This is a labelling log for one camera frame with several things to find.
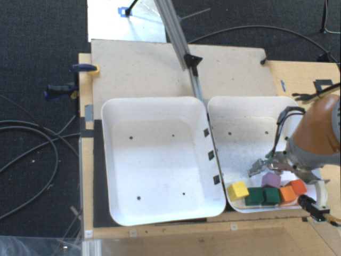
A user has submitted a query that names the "black cylinder on white bracket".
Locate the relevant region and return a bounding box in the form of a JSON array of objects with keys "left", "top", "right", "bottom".
[{"left": 297, "top": 179, "right": 331, "bottom": 222}]

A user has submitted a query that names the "yellow cube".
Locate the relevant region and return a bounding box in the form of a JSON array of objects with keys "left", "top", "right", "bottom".
[{"left": 226, "top": 180, "right": 250, "bottom": 203}]

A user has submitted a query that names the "dark green cube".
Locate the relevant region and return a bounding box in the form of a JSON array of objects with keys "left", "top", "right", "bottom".
[
  {"left": 244, "top": 187, "right": 265, "bottom": 206},
  {"left": 263, "top": 186, "right": 281, "bottom": 206}
]

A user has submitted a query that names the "red cube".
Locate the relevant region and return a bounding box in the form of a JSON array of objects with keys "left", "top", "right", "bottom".
[{"left": 288, "top": 179, "right": 308, "bottom": 196}]

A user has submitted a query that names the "thin black rod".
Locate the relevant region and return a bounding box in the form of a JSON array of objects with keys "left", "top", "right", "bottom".
[{"left": 206, "top": 108, "right": 227, "bottom": 197}]

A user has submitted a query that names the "white plastic tray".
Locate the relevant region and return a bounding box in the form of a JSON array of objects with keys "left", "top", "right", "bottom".
[
  {"left": 207, "top": 95, "right": 323, "bottom": 214},
  {"left": 101, "top": 96, "right": 228, "bottom": 227}
]

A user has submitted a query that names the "orange cube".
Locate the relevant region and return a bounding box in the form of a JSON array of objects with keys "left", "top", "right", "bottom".
[{"left": 278, "top": 185, "right": 297, "bottom": 205}]

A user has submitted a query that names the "pale wood board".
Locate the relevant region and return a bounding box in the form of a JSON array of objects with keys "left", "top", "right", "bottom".
[{"left": 91, "top": 38, "right": 278, "bottom": 121}]

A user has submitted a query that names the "purple cube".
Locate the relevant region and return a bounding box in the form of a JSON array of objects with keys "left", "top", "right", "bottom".
[{"left": 261, "top": 172, "right": 282, "bottom": 189}]

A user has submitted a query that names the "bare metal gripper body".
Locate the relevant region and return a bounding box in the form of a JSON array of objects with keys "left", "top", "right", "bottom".
[{"left": 273, "top": 151, "right": 297, "bottom": 174}]

